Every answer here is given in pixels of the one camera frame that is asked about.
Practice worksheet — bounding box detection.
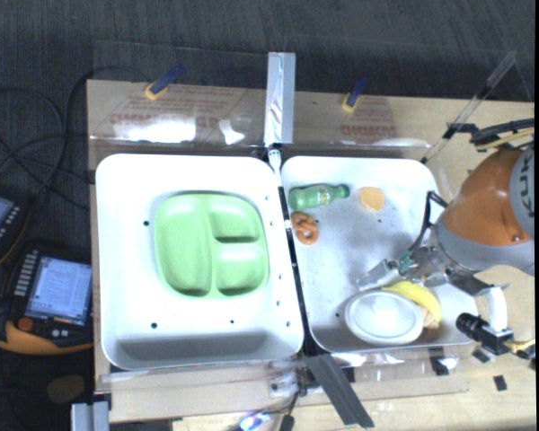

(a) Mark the orange pretzel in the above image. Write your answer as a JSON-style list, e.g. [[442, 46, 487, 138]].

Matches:
[[290, 210, 320, 245]]

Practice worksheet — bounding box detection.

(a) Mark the tan bread piece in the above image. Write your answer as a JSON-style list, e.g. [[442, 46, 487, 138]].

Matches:
[[420, 307, 441, 331]]

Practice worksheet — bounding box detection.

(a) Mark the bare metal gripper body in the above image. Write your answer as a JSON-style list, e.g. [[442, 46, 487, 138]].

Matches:
[[408, 244, 460, 288]]

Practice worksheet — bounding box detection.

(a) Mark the white plastic tray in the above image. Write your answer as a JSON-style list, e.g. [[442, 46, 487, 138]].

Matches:
[[279, 154, 478, 355], [94, 152, 306, 373]]

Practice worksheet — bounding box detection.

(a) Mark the black cylinder on white bracket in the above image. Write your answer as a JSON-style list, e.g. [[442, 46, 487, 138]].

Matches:
[[455, 285, 516, 356]]

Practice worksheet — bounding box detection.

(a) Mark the green plastic bottle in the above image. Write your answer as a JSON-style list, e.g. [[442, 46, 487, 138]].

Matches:
[[287, 183, 351, 212]]

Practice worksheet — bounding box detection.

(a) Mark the green divided plate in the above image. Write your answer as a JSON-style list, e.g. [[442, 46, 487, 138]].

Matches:
[[153, 190, 271, 299]]

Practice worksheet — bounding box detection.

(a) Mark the white bowl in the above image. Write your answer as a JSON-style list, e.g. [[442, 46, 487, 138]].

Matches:
[[343, 289, 426, 347]]

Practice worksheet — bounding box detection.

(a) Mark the yellow banana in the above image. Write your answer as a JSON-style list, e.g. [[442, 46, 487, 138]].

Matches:
[[381, 279, 443, 325]]

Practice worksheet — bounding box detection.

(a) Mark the brown cardboard board red print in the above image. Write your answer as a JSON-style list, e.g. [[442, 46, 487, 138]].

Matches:
[[85, 78, 536, 424]]

